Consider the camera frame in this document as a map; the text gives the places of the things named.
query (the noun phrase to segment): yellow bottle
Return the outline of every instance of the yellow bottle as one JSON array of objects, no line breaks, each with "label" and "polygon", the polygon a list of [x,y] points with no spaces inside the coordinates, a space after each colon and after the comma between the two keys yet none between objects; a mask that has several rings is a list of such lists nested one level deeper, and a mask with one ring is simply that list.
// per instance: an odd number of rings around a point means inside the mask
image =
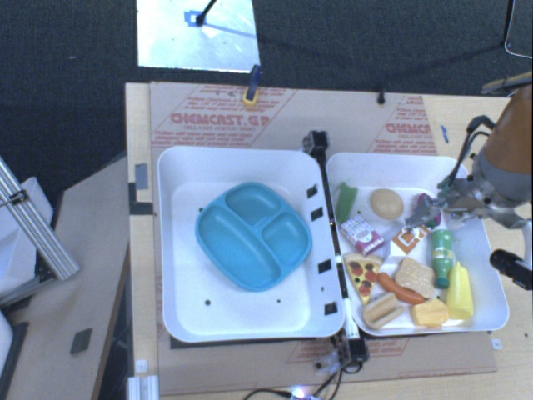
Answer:
[{"label": "yellow bottle", "polygon": [[446,305],[450,318],[465,320],[474,314],[468,271],[461,266],[460,262],[456,262],[456,265],[451,268],[448,278],[450,279],[450,287],[448,288]]}]

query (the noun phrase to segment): pizza slice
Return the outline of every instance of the pizza slice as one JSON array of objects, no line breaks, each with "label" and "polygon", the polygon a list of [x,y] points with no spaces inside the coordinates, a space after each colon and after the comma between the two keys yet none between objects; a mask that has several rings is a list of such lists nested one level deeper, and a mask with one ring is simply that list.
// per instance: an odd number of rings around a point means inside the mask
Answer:
[{"label": "pizza slice", "polygon": [[344,255],[344,263],[351,284],[357,290],[363,305],[367,305],[383,260],[376,255],[364,257],[360,253],[353,252]]}]

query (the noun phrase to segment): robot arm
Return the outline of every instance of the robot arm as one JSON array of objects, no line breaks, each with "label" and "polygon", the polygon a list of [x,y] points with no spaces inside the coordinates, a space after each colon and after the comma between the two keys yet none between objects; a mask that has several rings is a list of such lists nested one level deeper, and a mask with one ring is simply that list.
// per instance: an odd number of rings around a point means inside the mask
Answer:
[{"label": "robot arm", "polygon": [[[531,290],[531,220],[515,213],[516,207],[531,202],[531,72],[517,78],[526,85],[513,96],[496,124],[486,116],[472,120],[456,167],[438,186],[438,198],[425,197],[407,218],[406,227],[422,225],[442,210],[455,220],[491,218],[506,228],[521,229],[526,242],[524,258],[496,250],[491,264]],[[481,125],[491,129],[491,134],[476,132]],[[476,156],[471,175],[456,178],[457,169],[480,134],[488,139]]]}]

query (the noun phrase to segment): hot dog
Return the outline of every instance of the hot dog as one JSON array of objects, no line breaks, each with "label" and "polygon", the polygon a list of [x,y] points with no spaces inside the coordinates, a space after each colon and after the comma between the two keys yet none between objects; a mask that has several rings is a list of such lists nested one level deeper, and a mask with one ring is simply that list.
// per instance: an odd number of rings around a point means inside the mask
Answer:
[{"label": "hot dog", "polygon": [[401,301],[412,304],[424,303],[426,301],[419,293],[400,286],[386,272],[377,274],[377,281],[385,290],[394,293]]}]

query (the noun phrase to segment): blue and yellow clip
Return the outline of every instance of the blue and yellow clip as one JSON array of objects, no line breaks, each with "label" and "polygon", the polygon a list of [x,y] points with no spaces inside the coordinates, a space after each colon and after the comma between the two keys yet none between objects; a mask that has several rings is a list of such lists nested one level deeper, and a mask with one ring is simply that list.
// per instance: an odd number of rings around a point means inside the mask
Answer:
[{"label": "blue and yellow clip", "polygon": [[244,90],[244,94],[242,95],[242,102],[244,104],[249,106],[256,105],[257,95],[259,95],[259,90],[257,89],[257,86],[259,85],[259,81],[261,80],[262,74],[263,71],[261,65],[254,65],[252,68],[252,72],[250,73],[250,84]]}]

